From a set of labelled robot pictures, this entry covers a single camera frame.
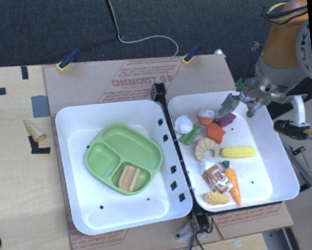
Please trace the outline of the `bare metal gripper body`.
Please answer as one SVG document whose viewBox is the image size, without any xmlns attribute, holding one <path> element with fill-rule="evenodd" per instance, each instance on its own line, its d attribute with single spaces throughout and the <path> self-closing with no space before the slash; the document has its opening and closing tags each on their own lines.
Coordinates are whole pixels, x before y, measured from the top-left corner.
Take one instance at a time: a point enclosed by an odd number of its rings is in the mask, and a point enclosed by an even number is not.
<svg viewBox="0 0 312 250">
<path fill-rule="evenodd" d="M 286 89 L 272 83 L 268 78 L 239 79 L 236 84 L 241 102 L 248 109 L 259 109 L 271 102 L 283 103 L 286 101 Z"/>
</svg>

